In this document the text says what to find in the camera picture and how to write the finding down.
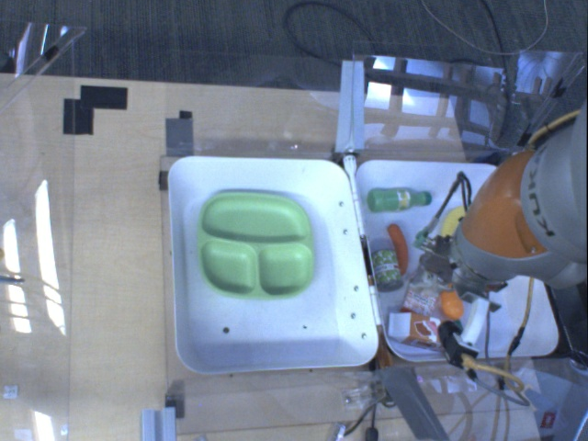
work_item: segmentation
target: table surface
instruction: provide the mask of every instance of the table surface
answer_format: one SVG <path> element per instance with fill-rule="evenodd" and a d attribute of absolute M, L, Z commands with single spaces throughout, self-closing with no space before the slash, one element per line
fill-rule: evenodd
<path fill-rule="evenodd" d="M 81 85 L 127 87 L 129 98 L 126 110 L 96 109 L 94 135 L 74 140 L 69 435 L 73 441 L 139 439 L 141 410 L 161 409 L 167 390 L 163 215 L 158 187 L 165 120 L 187 110 L 193 113 L 195 132 L 205 139 L 230 141 L 254 133 L 263 144 L 278 136 L 322 151 L 334 141 L 339 95 L 46 76 L 18 103 L 34 103 L 36 122 L 59 130 L 62 101 L 79 96 Z M 28 122 L 27 115 L 19 122 Z M 459 150 L 453 153 L 462 155 Z M 526 361 L 521 368 L 532 365 Z M 245 399 L 262 409 L 267 401 L 260 401 L 266 396 L 257 393 Z M 494 397 L 486 402 L 466 414 L 474 433 L 490 433 L 494 418 L 488 415 L 501 414 L 502 405 Z M 440 417 L 447 431 L 463 422 L 462 412 L 456 406 Z M 514 424 L 511 435 L 537 436 L 532 412 L 518 413 L 516 423 L 510 421 Z M 355 416 L 351 412 L 347 420 Z M 505 416 L 499 418 L 498 433 L 503 433 L 509 422 Z M 271 424 L 268 412 L 267 425 Z M 379 412 L 378 427 L 384 438 L 412 438 L 397 409 Z M 207 438 L 322 441 L 330 428 L 331 423 L 303 424 L 207 433 Z M 453 435 L 461 430 L 458 427 Z M 201 434 L 195 431 L 178 439 L 193 440 Z M 362 436 L 358 430 L 349 439 Z"/>

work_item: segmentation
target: cable connector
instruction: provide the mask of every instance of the cable connector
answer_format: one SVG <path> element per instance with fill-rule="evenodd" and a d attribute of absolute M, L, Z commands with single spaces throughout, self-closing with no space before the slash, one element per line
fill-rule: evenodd
<path fill-rule="evenodd" d="M 450 365 L 463 369 L 463 355 L 468 355 L 472 358 L 478 356 L 479 351 L 461 339 L 461 330 L 456 323 L 451 321 L 441 323 L 438 333 L 441 345 L 445 350 L 445 358 Z"/>

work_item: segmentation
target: white tray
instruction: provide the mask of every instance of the white tray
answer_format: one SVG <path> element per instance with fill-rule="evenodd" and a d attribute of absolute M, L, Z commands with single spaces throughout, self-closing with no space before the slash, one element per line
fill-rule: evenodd
<path fill-rule="evenodd" d="M 407 275 L 410 275 L 416 269 L 419 256 L 422 253 L 420 250 L 411 247 L 414 237 L 435 215 L 445 199 L 447 191 L 455 180 L 456 174 L 459 171 L 463 171 L 468 176 L 475 196 L 475 193 L 493 170 L 494 167 L 487 164 L 379 160 L 362 164 L 357 171 L 356 180 L 362 205 L 364 206 L 362 210 L 368 239 L 373 240 L 378 237 L 387 237 L 386 229 L 388 225 L 391 223 L 398 224 L 409 245 L 410 262 Z M 369 211 L 366 203 L 368 191 L 374 187 L 411 187 L 417 190 L 426 190 L 433 195 L 433 202 L 427 207 L 415 207 L 402 212 L 374 213 Z M 461 196 L 457 192 L 447 205 L 446 211 L 459 205 L 461 205 Z M 527 282 L 527 277 L 516 277 L 509 281 L 506 289 L 492 295 L 492 300 L 501 304 L 502 307 L 492 314 L 489 347 L 490 357 L 504 356 L 518 330 L 525 311 Z M 403 299 L 404 289 L 379 294 L 381 318 L 386 328 L 388 327 L 390 311 L 398 310 Z M 464 315 L 463 321 L 467 319 L 468 311 L 469 305 L 466 304 L 466 314 Z M 484 347 L 484 334 L 485 324 L 482 328 L 481 336 L 476 343 L 476 346 L 480 350 Z M 514 355 L 548 355 L 556 348 L 558 339 L 558 327 L 548 301 L 545 286 L 540 281 L 536 281 L 525 336 Z M 394 353 L 409 361 L 444 360 L 440 352 L 404 345 L 391 338 L 388 338 L 388 344 Z"/>
<path fill-rule="evenodd" d="M 220 294 L 198 266 L 199 210 L 224 190 L 296 200 L 314 237 L 312 282 L 297 296 L 252 300 Z M 187 157 L 169 174 L 175 342 L 201 373 L 351 367 L 376 353 L 366 269 L 348 178 L 316 160 Z"/>

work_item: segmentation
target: divided green plate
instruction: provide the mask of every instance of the divided green plate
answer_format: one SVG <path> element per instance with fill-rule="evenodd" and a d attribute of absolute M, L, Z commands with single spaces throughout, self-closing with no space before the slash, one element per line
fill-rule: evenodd
<path fill-rule="evenodd" d="M 205 279 L 223 294 L 291 297 L 312 280 L 311 223 L 289 198 L 219 193 L 200 212 L 198 255 Z"/>

